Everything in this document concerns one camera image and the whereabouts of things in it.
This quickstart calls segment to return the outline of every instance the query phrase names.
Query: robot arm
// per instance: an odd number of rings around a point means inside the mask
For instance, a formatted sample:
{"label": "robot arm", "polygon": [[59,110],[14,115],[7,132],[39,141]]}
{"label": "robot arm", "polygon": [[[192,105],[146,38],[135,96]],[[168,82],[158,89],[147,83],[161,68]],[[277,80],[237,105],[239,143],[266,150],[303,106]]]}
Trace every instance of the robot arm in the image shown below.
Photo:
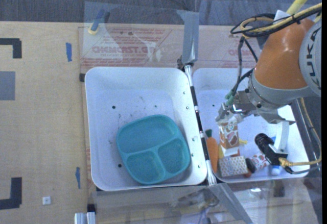
{"label": "robot arm", "polygon": [[272,165],[285,166],[289,125],[294,121],[280,117],[278,108],[301,97],[321,97],[321,19],[316,23],[303,19],[269,35],[249,73],[247,88],[236,91],[221,105],[216,122],[219,124],[234,114],[253,114],[276,124],[275,142],[267,144],[264,150],[259,148]]}

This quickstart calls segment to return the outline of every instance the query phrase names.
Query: patterned box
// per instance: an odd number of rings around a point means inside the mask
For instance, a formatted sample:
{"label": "patterned box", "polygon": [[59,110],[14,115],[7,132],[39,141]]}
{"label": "patterned box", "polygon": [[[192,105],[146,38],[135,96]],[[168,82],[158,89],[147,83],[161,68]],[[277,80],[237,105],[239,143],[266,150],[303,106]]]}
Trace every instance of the patterned box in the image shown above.
{"label": "patterned box", "polygon": [[224,156],[237,154],[240,140],[236,118],[232,117],[227,121],[219,122],[218,126],[220,145],[222,147]]}
{"label": "patterned box", "polygon": [[219,160],[222,177],[246,174],[247,166],[244,156],[224,157]]}

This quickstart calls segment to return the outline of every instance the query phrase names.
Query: blue tape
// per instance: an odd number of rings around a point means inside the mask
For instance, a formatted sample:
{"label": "blue tape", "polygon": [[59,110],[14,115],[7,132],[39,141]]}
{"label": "blue tape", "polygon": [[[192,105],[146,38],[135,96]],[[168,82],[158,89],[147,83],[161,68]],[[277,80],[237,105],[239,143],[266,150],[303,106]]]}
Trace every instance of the blue tape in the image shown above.
{"label": "blue tape", "polygon": [[98,12],[98,14],[97,14],[97,16],[96,16],[96,18],[95,18],[95,20],[93,22],[92,27],[91,27],[91,30],[92,31],[95,32],[97,30],[97,28],[99,26],[99,23],[100,23],[101,18],[102,18],[103,15],[104,15],[104,9],[100,9],[100,11]]}
{"label": "blue tape", "polygon": [[67,59],[68,62],[72,61],[72,44],[66,43],[66,53],[67,53]]}
{"label": "blue tape", "polygon": [[14,71],[0,71],[0,101],[15,100],[15,81]]}
{"label": "blue tape", "polygon": [[81,173],[80,173],[80,167],[76,167],[75,177],[77,180],[78,188],[81,188]]}

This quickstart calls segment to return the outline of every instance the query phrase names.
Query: teal plate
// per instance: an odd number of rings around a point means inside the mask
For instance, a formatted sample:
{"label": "teal plate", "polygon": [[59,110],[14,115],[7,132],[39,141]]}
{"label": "teal plate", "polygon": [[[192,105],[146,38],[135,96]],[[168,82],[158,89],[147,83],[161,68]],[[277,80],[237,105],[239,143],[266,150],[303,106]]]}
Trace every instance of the teal plate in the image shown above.
{"label": "teal plate", "polygon": [[121,127],[116,143],[134,180],[151,185],[187,169],[189,147],[176,123],[165,115],[147,116]]}

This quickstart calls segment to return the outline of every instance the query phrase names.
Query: white plastic bin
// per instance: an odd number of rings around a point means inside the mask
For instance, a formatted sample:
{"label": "white plastic bin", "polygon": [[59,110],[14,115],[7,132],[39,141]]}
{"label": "white plastic bin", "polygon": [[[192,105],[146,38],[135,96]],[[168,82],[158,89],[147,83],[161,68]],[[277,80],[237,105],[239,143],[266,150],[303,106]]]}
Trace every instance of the white plastic bin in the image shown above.
{"label": "white plastic bin", "polygon": [[[206,163],[188,79],[174,68],[96,67],[85,76],[91,175],[101,190],[197,185],[207,176]],[[156,185],[136,182],[124,168],[115,138],[118,129],[136,119],[163,114],[185,137],[189,167]]]}
{"label": "white plastic bin", "polygon": [[[219,131],[215,118],[218,115],[218,110],[223,102],[226,102],[226,94],[234,86],[237,79],[237,69],[235,68],[201,68],[193,74],[193,84],[198,101],[198,107],[200,110],[200,117],[203,126],[203,130],[212,129],[213,137],[219,143]],[[247,88],[248,80],[245,79],[239,85],[239,90]],[[281,117],[286,120],[295,120],[292,109],[290,106],[282,107],[278,110]],[[269,137],[276,136],[277,126],[269,124],[260,116],[250,115],[245,117],[244,120],[238,123],[239,138],[247,140],[246,145],[240,145],[240,154],[245,158],[252,157],[260,150],[254,142],[254,138],[259,133],[265,133]],[[286,149],[289,153],[288,160],[292,162],[305,162],[308,161],[308,156],[303,145],[301,135],[297,128],[296,123],[290,125],[290,133]],[[295,171],[309,169],[308,165],[294,166]],[[221,177],[220,172],[216,173],[216,176],[224,182],[248,182],[248,181],[265,181],[274,179],[286,179],[286,178],[299,178],[304,177],[306,173],[292,175],[287,173],[281,168],[279,176],[273,176],[271,174],[272,166],[266,166],[262,170],[256,171],[251,177],[245,178],[243,175],[233,177]]]}

